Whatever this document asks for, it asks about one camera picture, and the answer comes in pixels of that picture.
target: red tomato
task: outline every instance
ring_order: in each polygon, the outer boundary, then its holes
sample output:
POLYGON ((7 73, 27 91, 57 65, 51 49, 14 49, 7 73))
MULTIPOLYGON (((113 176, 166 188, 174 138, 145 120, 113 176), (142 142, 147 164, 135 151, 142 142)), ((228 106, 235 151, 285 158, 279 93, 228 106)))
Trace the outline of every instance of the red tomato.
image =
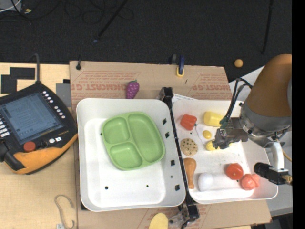
POLYGON ((230 164, 225 170, 225 173, 232 180, 239 180, 244 176, 244 170, 238 163, 230 164))
POLYGON ((196 121, 196 116, 185 114, 181 119, 180 125, 182 125, 186 130, 192 131, 196 121))
POLYGON ((259 179, 258 174, 245 174, 240 183, 244 190, 252 190, 259 187, 259 179))

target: green divided tray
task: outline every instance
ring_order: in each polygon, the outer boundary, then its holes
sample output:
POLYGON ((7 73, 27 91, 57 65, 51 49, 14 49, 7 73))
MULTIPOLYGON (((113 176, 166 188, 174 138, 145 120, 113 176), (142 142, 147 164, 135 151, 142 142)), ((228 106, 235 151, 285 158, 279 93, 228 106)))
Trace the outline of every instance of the green divided tray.
POLYGON ((143 112, 129 112, 107 119, 102 124, 102 139, 111 161, 121 170, 152 165, 165 154, 158 127, 143 112))

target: emergency stop button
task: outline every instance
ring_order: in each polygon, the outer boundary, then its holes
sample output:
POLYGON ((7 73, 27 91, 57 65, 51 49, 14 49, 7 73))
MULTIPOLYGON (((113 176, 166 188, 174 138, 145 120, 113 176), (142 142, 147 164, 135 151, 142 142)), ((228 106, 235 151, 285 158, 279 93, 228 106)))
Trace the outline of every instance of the emergency stop button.
POLYGON ((28 152, 32 152, 36 149, 36 144, 32 141, 29 141, 29 142, 26 142, 24 145, 23 145, 23 149, 26 153, 28 152))

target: controller screen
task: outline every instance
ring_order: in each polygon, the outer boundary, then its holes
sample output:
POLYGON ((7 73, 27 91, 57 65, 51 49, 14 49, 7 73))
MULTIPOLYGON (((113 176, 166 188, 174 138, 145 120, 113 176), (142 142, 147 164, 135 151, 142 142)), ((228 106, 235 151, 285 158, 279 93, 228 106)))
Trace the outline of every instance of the controller screen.
POLYGON ((63 127, 40 93, 3 104, 0 113, 20 144, 63 127))

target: white cord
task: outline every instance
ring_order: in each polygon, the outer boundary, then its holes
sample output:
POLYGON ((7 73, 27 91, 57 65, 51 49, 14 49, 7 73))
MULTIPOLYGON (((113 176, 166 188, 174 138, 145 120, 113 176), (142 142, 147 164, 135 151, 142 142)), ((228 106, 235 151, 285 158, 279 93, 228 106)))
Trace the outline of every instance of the white cord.
MULTIPOLYGON (((15 6, 17 6, 21 1, 22 1, 22 0, 19 0, 18 2, 16 2, 15 6)), ((7 10, 10 10, 10 9, 12 9, 12 8, 14 8, 14 6, 11 6, 11 7, 7 8, 7 9, 0 10, 0 13, 1 13, 1 12, 4 12, 4 11, 7 11, 7 10)))

